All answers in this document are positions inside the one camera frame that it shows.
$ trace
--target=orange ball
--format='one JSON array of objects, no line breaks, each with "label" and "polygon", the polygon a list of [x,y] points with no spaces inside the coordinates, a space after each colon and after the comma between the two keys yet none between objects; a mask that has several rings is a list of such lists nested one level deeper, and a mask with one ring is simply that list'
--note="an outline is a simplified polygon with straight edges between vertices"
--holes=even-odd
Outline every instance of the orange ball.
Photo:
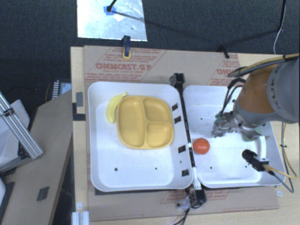
[{"label": "orange ball", "polygon": [[206,154],[210,149],[210,143],[205,138],[197,138],[193,142],[193,150],[198,154]]}]

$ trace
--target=white cable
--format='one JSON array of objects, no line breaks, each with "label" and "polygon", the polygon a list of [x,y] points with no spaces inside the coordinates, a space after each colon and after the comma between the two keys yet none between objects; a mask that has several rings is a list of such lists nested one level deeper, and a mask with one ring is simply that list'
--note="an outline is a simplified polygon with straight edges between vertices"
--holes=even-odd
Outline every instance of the white cable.
[{"label": "white cable", "polygon": [[277,33],[277,36],[276,36],[276,39],[275,39],[275,42],[274,42],[274,45],[273,45],[273,51],[274,51],[274,54],[276,54],[276,51],[275,51],[275,45],[276,45],[276,42],[277,42],[278,36],[279,36],[279,34],[281,33],[281,30],[282,30],[282,26],[283,26],[283,22],[284,22],[284,20],[285,20],[285,9],[284,9],[284,11],[283,11],[282,24],[281,24],[281,27],[280,27],[280,29],[279,29],[278,33]]}]

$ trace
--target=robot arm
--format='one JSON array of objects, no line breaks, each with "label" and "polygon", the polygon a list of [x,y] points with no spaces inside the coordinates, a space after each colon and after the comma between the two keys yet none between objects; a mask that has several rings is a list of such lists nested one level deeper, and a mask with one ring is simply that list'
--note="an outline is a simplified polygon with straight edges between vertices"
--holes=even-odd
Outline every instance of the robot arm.
[{"label": "robot arm", "polygon": [[241,68],[229,77],[247,71],[251,73],[232,112],[221,112],[215,121],[214,137],[239,131],[248,139],[255,139],[259,135],[255,128],[268,121],[299,123],[299,54]]}]

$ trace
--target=banana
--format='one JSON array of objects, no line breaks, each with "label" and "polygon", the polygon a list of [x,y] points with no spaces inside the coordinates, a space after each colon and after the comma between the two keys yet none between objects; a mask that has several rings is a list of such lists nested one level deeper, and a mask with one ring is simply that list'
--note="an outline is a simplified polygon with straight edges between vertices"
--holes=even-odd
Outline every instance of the banana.
[{"label": "banana", "polygon": [[115,118],[116,118],[116,115],[115,115],[116,108],[117,108],[119,102],[120,102],[120,101],[123,99],[123,97],[125,97],[126,95],[127,95],[127,93],[124,92],[122,95],[114,96],[114,97],[110,100],[110,102],[109,102],[109,104],[108,104],[108,106],[107,106],[107,108],[106,108],[106,118],[107,118],[107,120],[108,120],[109,122],[114,123],[114,120],[115,120]]}]

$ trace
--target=divided yellow plate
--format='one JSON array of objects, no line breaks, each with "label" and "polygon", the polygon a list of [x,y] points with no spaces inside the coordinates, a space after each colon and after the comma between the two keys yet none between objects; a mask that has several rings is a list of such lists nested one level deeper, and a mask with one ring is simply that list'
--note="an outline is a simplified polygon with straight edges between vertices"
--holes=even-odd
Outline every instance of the divided yellow plate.
[{"label": "divided yellow plate", "polygon": [[124,97],[117,110],[120,140],[134,149],[158,149],[168,146],[174,137],[169,105],[156,97]]}]

